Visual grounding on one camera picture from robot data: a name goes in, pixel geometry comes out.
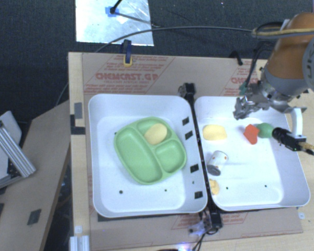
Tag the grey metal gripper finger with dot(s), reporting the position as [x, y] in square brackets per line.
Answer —
[238, 110]
[248, 110]

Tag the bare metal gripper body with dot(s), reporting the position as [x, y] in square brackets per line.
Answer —
[264, 98]

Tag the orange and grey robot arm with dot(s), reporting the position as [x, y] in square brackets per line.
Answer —
[287, 59]

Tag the orange toy carrot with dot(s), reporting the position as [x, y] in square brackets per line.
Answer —
[251, 134]

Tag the green round toy food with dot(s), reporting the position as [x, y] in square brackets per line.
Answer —
[265, 130]

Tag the yellow toy bread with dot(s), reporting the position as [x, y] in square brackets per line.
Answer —
[214, 132]

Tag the thin black rod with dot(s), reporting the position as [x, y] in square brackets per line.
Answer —
[199, 142]

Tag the white small can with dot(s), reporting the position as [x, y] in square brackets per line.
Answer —
[217, 161]

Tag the white plastic tray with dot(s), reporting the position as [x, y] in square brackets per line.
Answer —
[136, 192]
[251, 179]

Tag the small yellow toy food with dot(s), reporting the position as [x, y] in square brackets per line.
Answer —
[214, 186]

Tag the yellow oval toy food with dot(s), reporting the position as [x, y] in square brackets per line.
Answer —
[156, 133]

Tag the brown cardboard board red print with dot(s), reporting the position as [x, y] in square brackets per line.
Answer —
[146, 69]

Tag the green divided plate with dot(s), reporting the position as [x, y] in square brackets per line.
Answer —
[138, 155]

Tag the black cylinder on white bracket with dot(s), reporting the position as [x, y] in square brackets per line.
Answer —
[290, 135]

